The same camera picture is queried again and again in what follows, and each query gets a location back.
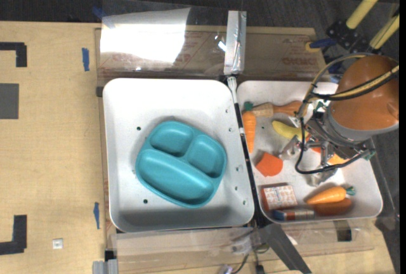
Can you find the yellow banana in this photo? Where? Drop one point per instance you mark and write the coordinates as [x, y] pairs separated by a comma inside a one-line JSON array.
[[285, 130]]

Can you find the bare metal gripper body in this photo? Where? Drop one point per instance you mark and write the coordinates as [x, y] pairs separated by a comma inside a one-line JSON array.
[[336, 139]]

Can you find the orange and white carton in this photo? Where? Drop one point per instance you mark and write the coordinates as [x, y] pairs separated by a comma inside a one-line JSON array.
[[279, 197]]

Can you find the orange rounded block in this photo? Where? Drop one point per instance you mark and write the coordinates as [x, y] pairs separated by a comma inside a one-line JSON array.
[[269, 165]]

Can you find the orange carrot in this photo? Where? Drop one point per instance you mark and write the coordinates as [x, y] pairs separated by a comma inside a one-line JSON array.
[[249, 130], [328, 195]]

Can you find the clear plastic bottle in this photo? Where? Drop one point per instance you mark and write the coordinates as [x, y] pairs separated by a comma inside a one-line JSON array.
[[318, 178]]

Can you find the small white square block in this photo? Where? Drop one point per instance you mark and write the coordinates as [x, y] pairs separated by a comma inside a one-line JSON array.
[[57, 243]]

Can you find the white plastic tray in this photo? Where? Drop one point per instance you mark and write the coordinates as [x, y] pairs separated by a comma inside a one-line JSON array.
[[133, 101], [361, 184]]

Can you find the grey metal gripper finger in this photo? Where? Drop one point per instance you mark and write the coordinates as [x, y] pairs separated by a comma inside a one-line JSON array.
[[290, 150], [326, 157]]

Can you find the black pole base plate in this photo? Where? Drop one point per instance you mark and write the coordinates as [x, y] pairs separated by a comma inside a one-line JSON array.
[[341, 32]]

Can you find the thin black and white rod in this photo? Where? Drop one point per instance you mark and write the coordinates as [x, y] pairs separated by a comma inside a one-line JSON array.
[[242, 133]]

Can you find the blue divided plate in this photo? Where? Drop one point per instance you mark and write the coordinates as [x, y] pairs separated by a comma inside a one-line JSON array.
[[172, 174]]

